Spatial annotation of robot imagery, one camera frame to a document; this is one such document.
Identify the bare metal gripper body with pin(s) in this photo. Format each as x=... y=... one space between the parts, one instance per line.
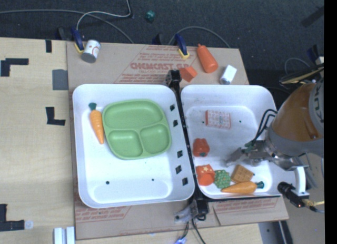
x=266 y=151

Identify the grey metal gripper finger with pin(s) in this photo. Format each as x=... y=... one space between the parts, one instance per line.
x=254 y=161
x=236 y=156

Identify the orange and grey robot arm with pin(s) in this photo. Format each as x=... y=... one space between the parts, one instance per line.
x=295 y=121

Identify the brown waffle biscuit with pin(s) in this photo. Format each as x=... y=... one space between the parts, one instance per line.
x=241 y=174

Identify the green broccoli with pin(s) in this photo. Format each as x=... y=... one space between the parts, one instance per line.
x=222 y=179

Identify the orange carrot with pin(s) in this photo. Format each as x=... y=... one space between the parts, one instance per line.
x=241 y=188
x=97 y=124

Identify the red bell pepper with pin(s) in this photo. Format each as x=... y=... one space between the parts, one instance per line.
x=200 y=146

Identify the orange carton with yellow star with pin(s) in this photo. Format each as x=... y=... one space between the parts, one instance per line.
x=204 y=175

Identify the pink and white packet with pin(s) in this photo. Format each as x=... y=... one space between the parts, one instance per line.
x=218 y=119

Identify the thin black rod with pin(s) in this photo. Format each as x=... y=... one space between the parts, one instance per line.
x=187 y=145

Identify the white plastic tray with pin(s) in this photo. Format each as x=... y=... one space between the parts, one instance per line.
x=131 y=185
x=245 y=98

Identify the orange block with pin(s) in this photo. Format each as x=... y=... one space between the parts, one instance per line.
x=188 y=73

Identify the orange bottle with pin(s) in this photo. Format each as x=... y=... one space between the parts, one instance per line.
x=207 y=59

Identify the green divided plate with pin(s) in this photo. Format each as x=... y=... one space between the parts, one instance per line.
x=137 y=128

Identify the brown cardboard board, red print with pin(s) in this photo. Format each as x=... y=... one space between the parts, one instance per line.
x=155 y=61

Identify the dark green ball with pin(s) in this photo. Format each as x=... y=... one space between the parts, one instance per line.
x=150 y=16

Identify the white can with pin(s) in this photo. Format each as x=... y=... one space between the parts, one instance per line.
x=91 y=50

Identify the black cylinder on white bracket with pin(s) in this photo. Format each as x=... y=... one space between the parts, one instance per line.
x=300 y=182

